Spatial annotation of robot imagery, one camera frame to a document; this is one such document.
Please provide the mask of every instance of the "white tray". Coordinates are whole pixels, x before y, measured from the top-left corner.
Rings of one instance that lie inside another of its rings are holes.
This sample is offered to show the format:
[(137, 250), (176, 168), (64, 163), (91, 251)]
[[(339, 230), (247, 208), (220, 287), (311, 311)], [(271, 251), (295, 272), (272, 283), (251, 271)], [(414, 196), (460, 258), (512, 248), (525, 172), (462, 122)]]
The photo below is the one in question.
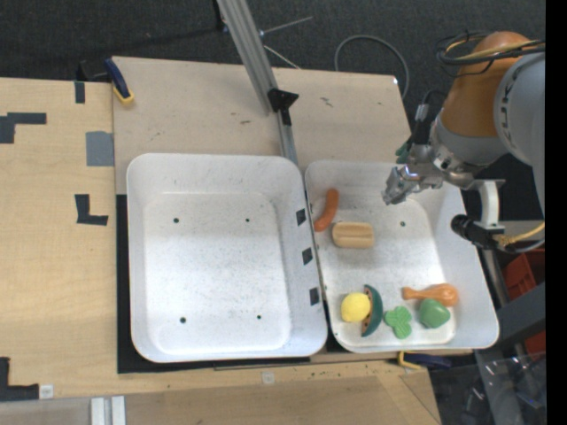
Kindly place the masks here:
[(304, 185), (275, 156), (128, 167), (131, 332), (155, 362), (302, 357), (327, 337)]
[[(499, 325), (475, 247), (450, 228), (456, 214), (465, 213), (460, 190), (445, 184), (439, 190), (411, 195), (399, 205), (381, 197), (394, 164), (322, 160), (310, 164), (306, 187), (312, 219), (322, 212), (326, 191), (339, 191), (334, 221), (372, 225), (375, 245), (369, 249), (337, 247), (330, 228), (315, 233), (330, 325), (338, 342), (351, 352), (428, 349), (471, 349), (491, 346)], [(449, 307), (451, 319), (430, 329), (419, 323), (417, 300), (405, 301), (401, 289), (449, 282), (460, 301)], [(360, 323), (341, 319), (340, 304), (348, 293), (363, 292), (364, 284), (380, 293), (384, 312), (404, 305), (413, 315), (412, 334), (399, 340), (382, 322), (370, 336), (361, 336)]]

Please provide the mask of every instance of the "black clip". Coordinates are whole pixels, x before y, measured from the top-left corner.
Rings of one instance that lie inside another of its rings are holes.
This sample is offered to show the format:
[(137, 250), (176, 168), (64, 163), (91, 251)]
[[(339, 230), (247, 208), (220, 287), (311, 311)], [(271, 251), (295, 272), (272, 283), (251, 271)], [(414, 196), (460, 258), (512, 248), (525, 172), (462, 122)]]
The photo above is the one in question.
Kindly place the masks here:
[(290, 107), (297, 101), (299, 95), (290, 93), (289, 91), (282, 91), (280, 89), (271, 89), (268, 92), (269, 103), (272, 104), (274, 112), (282, 114), (283, 124), (291, 126)]

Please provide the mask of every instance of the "black cable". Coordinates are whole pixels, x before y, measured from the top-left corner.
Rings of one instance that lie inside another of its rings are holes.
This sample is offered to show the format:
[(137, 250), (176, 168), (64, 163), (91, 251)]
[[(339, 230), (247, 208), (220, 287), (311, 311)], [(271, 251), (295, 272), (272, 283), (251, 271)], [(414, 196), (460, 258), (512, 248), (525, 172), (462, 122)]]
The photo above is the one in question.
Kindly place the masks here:
[(401, 65), (404, 68), (404, 74), (406, 75), (406, 82), (405, 82), (405, 85), (404, 85), (404, 89), (401, 93), (401, 99), (402, 100), (405, 99), (406, 94), (408, 93), (408, 88), (409, 88), (409, 68), (408, 68), (408, 64), (406, 63), (406, 60), (403, 58), (403, 56), (400, 54), (400, 52), (395, 47), (393, 47), (389, 42), (387, 42), (387, 41), (385, 41), (381, 38), (378, 38), (377, 36), (354, 35), (354, 36), (349, 36), (348, 38), (346, 38), (341, 44), (338, 45), (337, 49), (335, 50), (335, 71), (339, 71), (339, 69), (338, 69), (338, 55), (340, 54), (340, 51), (343, 49), (343, 47), (345, 47), (345, 45), (350, 43), (351, 41), (360, 40), (360, 39), (364, 39), (364, 40), (368, 40), (368, 41), (374, 41), (376, 43), (383, 44), (385, 47), (390, 49), (395, 54), (395, 56), (401, 62)]
[(430, 90), (427, 91), (427, 93), (425, 93), (425, 94), (423, 95), (422, 104), (428, 104), (430, 98), (431, 98), (433, 95), (439, 95), (439, 96), (443, 97), (443, 99), (445, 99), (445, 97), (447, 96), (447, 93), (445, 93), (445, 92), (443, 92), (443, 91), (440, 91), (440, 90), (438, 90), (438, 89), (430, 89)]
[(482, 71), (478, 71), (477, 73), (460, 73), (460, 74), (453, 74), (453, 73), (449, 73), (449, 71), (447, 71), (447, 69), (441, 65), (441, 69), (443, 70), (443, 72), (445, 74), (447, 74), (449, 77), (453, 77), (454, 79), (458, 79), (459, 77), (463, 77), (465, 75), (480, 75), (480, 74), (484, 74), (486, 71), (488, 71), (488, 69), (490, 69), (490, 66), (492, 66), (494, 63), (493, 59), (490, 59), (488, 61), (488, 64), (482, 69)]
[(545, 52), (545, 39), (540, 40), (532, 40), (526, 42), (522, 47), (518, 47), (513, 50), (508, 50), (504, 52), (498, 52), (490, 55), (486, 55), (483, 57), (477, 58), (453, 58), (448, 55), (448, 52), (453, 49), (456, 45), (464, 45), (466, 43), (470, 43), (471, 41), (481, 40), (493, 32), (465, 32), (460, 35), (456, 36), (449, 36), (447, 38), (443, 38), (442, 40), (437, 42), (436, 46), (436, 58), (438, 62), (442, 65), (447, 66), (466, 66), (466, 65), (477, 65), (479, 63), (489, 62), (483, 71), (479, 73), (467, 73), (469, 74), (480, 74), (484, 73), (495, 60), (502, 59), (502, 58), (517, 58), (522, 57), (523, 55), (532, 55), (536, 53)]
[(513, 253), (513, 254), (518, 254), (518, 253), (526, 253), (527, 251), (532, 251), (534, 249), (537, 249), (539, 247), (541, 247), (543, 244), (546, 243), (545, 238), (541, 239), (533, 244), (528, 245), (527, 247), (510, 247), (509, 245), (501, 248), (499, 246), (499, 249), (506, 252), (506, 253)]

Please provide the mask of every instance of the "metal bracket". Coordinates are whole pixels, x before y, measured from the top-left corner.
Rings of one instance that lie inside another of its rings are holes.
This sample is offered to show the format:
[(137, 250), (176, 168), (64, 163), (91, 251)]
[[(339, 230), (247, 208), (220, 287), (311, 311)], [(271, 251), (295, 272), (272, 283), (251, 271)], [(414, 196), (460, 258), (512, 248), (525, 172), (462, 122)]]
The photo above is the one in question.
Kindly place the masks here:
[(477, 190), (480, 194), (482, 215), (480, 221), (476, 222), (485, 229), (504, 229), (499, 223), (500, 198), (498, 189), (504, 184), (504, 180), (475, 180), (464, 190)]
[(90, 400), (91, 425), (126, 425), (126, 402), (123, 396), (92, 398)]
[(246, 0), (216, 0), (258, 99), (269, 113), (268, 91), (277, 88), (268, 56)]
[(274, 112), (282, 114), (283, 124), (291, 126), (290, 107), (297, 101), (299, 95), (290, 93), (289, 91), (282, 91), (280, 89), (271, 89), (268, 92), (268, 99), (272, 105)]

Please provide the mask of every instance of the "gray tape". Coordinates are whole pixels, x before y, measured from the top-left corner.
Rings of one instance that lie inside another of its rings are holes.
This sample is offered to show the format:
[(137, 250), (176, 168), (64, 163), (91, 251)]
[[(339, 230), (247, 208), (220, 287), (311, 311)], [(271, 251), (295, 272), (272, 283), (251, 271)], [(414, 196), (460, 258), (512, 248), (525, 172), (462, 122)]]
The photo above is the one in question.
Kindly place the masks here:
[(104, 131), (87, 132), (87, 166), (114, 166), (113, 135)]
[(77, 104), (85, 104), (85, 84), (82, 81), (74, 83), (74, 101)]

